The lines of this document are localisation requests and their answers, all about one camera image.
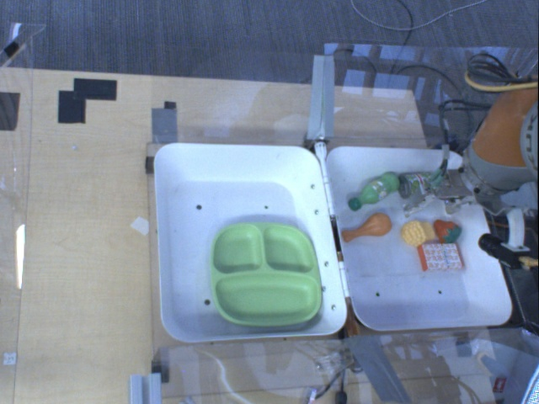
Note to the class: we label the black cylinder on white bracket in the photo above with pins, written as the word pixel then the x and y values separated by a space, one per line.
pixel 503 248

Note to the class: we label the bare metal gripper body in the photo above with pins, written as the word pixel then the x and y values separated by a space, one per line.
pixel 455 185

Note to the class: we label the orange and white carton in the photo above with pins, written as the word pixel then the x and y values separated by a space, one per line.
pixel 441 257

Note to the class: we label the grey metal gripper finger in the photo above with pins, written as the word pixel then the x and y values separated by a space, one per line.
pixel 455 207
pixel 417 205

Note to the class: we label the green plastic bottle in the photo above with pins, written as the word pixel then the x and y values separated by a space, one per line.
pixel 377 189

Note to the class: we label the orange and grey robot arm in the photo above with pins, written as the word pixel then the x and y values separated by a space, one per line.
pixel 501 137

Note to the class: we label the green divided plate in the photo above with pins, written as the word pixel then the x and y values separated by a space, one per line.
pixel 265 274

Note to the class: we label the red strawberry with green leaves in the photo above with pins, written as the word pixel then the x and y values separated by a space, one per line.
pixel 447 230

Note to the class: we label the white plastic tray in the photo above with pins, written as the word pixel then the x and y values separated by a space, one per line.
pixel 400 293
pixel 236 175

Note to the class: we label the green and white can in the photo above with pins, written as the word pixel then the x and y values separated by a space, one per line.
pixel 414 182

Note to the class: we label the orange chicken drumstick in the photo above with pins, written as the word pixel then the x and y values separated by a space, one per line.
pixel 372 226

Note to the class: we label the yellow corn cob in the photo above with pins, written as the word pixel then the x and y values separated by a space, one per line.
pixel 417 232

